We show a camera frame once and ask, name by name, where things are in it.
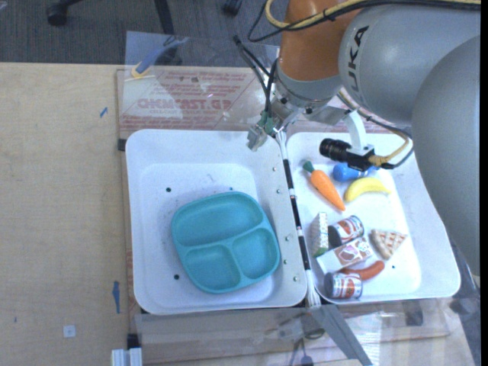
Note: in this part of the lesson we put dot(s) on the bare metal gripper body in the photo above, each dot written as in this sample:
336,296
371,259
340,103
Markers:
286,114

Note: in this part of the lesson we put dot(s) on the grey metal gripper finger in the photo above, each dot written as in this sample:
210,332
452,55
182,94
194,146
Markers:
253,140
263,133

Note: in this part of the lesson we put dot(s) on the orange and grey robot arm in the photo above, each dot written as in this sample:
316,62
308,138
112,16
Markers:
381,52

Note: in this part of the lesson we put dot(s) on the thin black and white rod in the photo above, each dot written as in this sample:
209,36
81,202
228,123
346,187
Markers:
294,208

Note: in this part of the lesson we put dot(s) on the blue bottle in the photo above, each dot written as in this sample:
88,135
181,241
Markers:
343,173

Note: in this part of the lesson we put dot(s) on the orange carrot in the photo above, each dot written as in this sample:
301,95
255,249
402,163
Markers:
326,187

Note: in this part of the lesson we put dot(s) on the brown cardboard board red print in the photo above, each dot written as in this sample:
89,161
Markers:
171,105

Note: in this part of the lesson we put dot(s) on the teal divided plate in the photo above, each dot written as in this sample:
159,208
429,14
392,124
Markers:
225,242

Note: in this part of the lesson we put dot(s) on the yellow banana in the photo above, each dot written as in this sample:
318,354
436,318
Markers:
366,187

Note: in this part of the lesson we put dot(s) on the white patterned wedge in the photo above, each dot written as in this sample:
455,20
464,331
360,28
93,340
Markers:
319,235

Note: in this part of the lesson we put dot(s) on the red and white can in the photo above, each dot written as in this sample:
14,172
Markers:
343,286
348,228

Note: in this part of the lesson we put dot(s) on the white plastic tray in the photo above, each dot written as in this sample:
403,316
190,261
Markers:
152,223
411,250

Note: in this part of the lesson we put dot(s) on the white and brown carton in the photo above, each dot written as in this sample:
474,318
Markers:
347,254

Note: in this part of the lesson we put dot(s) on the tan pizza slice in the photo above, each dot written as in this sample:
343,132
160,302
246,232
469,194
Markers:
387,242

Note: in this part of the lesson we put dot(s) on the orange sausage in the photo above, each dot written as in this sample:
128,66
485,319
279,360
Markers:
370,271

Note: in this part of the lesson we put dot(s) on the black cylinder on white bracket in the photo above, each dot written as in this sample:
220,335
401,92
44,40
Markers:
335,149

